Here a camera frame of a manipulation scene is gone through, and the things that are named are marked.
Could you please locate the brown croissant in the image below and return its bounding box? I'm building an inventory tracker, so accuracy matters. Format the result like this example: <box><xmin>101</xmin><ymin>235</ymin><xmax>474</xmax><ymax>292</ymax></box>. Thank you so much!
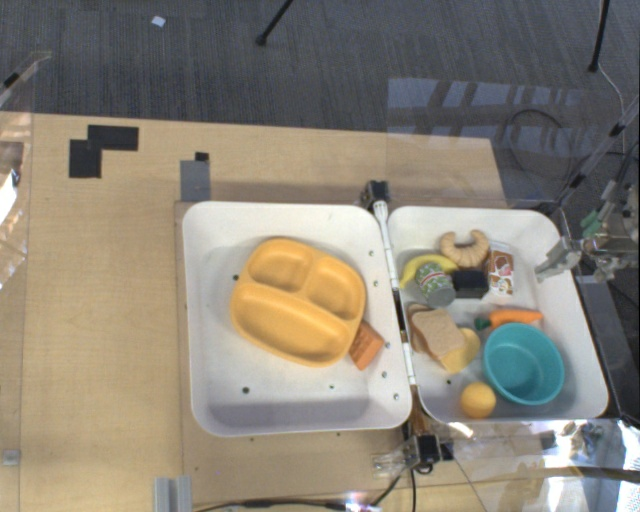
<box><xmin>439</xmin><ymin>229</ymin><xmax>492</xmax><ymax>269</ymax></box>

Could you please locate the thin black and white rod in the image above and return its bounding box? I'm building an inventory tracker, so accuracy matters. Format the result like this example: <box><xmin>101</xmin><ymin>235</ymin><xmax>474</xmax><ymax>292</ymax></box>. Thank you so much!
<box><xmin>372</xmin><ymin>199</ymin><xmax>419</xmax><ymax>387</ymax></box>

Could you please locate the yellow banana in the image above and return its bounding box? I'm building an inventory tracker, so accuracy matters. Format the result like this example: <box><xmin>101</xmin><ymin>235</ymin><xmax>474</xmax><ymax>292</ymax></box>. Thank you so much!
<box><xmin>398</xmin><ymin>253</ymin><xmax>459</xmax><ymax>291</ymax></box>

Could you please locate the black cube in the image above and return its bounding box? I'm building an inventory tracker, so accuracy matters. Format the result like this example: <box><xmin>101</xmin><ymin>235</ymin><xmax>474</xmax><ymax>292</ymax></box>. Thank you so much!
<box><xmin>451</xmin><ymin>269</ymin><xmax>490</xmax><ymax>301</ymax></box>

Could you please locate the orange divided plate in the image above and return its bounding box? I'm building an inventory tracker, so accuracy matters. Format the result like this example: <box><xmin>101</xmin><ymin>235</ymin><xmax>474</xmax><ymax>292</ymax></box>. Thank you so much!
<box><xmin>229</xmin><ymin>237</ymin><xmax>368</xmax><ymax>370</ymax></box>

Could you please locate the orange carrot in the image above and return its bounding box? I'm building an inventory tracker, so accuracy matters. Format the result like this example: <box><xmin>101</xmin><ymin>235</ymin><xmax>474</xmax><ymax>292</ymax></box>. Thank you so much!
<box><xmin>473</xmin><ymin>307</ymin><xmax>545</xmax><ymax>332</ymax></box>

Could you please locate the teal bowl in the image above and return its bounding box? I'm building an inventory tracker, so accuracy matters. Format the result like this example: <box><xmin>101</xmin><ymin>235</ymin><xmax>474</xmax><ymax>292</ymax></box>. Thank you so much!
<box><xmin>481</xmin><ymin>321</ymin><xmax>567</xmax><ymax>407</ymax></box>

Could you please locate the yellow cheese wedge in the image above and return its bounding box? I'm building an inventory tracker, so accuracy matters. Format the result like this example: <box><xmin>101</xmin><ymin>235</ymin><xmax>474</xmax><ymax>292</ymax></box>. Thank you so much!
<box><xmin>439</xmin><ymin>326</ymin><xmax>483</xmax><ymax>376</ymax></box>

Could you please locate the white plastic tray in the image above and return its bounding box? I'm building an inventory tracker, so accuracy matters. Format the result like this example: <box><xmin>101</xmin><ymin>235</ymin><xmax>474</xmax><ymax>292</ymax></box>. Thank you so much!
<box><xmin>181</xmin><ymin>200</ymin><xmax>414</xmax><ymax>439</ymax></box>
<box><xmin>387</xmin><ymin>205</ymin><xmax>611</xmax><ymax>426</ymax></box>

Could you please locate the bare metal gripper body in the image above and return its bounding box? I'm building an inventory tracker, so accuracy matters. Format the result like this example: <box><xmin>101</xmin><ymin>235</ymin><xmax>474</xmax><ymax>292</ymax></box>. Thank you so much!
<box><xmin>578</xmin><ymin>233</ymin><xmax>640</xmax><ymax>283</ymax></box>

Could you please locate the yellow-orange ball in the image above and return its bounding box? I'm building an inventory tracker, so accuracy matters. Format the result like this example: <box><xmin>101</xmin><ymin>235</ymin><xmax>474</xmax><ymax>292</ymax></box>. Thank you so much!
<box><xmin>459</xmin><ymin>380</ymin><xmax>498</xmax><ymax>421</ymax></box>

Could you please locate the brown and white carton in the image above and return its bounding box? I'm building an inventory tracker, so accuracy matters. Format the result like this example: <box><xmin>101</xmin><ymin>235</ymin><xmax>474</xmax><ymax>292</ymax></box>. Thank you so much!
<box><xmin>481</xmin><ymin>240</ymin><xmax>517</xmax><ymax>298</ymax></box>

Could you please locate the black block with wires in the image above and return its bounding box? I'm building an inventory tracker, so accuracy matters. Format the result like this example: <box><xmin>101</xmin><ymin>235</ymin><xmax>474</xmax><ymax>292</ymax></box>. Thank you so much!
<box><xmin>414</xmin><ymin>434</ymin><xmax>443</xmax><ymax>475</ymax></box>
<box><xmin>365</xmin><ymin>179</ymin><xmax>392</xmax><ymax>206</ymax></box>

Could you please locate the green and white can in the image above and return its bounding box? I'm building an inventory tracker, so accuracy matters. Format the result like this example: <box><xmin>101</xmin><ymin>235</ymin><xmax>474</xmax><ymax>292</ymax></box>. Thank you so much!
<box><xmin>413</xmin><ymin>261</ymin><xmax>458</xmax><ymax>309</ymax></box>

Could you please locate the brown bread slice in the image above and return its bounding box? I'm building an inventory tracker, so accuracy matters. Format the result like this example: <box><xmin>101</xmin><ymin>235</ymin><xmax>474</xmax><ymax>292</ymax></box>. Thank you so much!
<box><xmin>405</xmin><ymin>302</ymin><xmax>468</xmax><ymax>363</ymax></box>

